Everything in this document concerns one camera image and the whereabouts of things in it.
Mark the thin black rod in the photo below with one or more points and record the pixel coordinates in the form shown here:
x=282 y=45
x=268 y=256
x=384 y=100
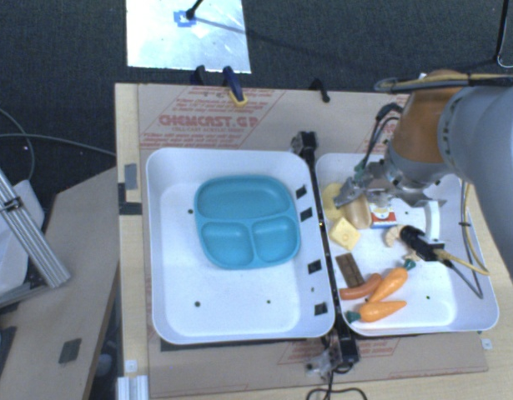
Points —
x=325 y=244

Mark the red and white carton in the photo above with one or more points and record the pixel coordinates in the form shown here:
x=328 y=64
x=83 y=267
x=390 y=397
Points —
x=383 y=219

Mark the white plastic tray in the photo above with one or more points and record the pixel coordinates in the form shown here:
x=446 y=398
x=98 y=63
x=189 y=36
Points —
x=427 y=302
x=239 y=298

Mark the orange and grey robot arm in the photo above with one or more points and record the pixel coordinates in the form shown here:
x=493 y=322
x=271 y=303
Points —
x=481 y=140

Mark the yellow cheese wedge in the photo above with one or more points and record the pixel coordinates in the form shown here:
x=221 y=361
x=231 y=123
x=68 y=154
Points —
x=343 y=233

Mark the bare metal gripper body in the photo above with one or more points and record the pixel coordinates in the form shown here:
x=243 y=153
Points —
x=381 y=179

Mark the black cylinder on white bracket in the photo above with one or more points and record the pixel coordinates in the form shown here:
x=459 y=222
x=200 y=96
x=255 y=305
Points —
x=420 y=242

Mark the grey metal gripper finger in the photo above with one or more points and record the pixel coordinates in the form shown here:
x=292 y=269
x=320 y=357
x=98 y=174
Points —
x=381 y=201
x=347 y=193

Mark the orange carrot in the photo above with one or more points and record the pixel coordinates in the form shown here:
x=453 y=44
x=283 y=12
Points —
x=389 y=285
x=379 y=311

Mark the brown cardboard board red print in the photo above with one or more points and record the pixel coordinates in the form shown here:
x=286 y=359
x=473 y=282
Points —
x=222 y=369

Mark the brown chocolate bar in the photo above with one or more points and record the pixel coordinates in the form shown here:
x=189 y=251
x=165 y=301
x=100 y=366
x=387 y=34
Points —
x=350 y=270

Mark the blue divided plate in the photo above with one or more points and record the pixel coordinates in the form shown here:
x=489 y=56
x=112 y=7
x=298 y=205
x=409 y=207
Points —
x=239 y=206

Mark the pale yellow round slice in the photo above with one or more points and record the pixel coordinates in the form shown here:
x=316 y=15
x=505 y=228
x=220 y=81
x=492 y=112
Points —
x=331 y=198

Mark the tan bread roll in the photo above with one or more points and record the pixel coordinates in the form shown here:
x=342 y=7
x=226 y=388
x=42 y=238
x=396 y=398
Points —
x=358 y=215

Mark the tan croissant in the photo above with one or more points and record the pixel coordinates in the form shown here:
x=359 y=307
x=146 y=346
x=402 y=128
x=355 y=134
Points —
x=391 y=236

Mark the orange sausage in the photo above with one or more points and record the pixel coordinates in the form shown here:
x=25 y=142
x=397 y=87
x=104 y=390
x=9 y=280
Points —
x=358 y=291

